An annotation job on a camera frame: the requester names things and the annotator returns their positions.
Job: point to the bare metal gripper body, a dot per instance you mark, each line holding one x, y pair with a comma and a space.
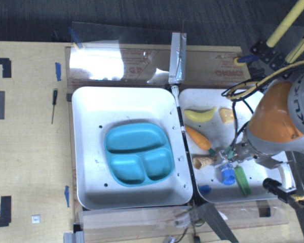
242, 152

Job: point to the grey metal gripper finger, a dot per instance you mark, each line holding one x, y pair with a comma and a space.
235, 164
222, 164

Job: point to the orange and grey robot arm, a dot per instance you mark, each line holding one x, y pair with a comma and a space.
273, 115

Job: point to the blue bottle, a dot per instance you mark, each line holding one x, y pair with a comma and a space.
227, 176

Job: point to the green pea pod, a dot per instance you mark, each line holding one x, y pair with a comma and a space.
242, 182

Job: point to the tan waffle cone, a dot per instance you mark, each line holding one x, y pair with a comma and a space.
201, 161

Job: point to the white plastic tray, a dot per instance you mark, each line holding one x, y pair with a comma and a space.
218, 133
91, 110

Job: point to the small blue block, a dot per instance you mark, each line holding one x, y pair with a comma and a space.
204, 189

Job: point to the orange carrot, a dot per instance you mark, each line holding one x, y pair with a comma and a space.
198, 138

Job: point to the yellow cheese wedge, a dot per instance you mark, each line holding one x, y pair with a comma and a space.
226, 115

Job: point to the yellow banana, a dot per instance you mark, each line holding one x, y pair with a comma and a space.
198, 115

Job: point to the blue divided plate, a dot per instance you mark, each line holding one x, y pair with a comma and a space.
139, 153

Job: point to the black screwdriver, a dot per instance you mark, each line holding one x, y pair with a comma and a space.
54, 102

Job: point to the black cylinder on white bracket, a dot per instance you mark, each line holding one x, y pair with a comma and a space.
278, 186

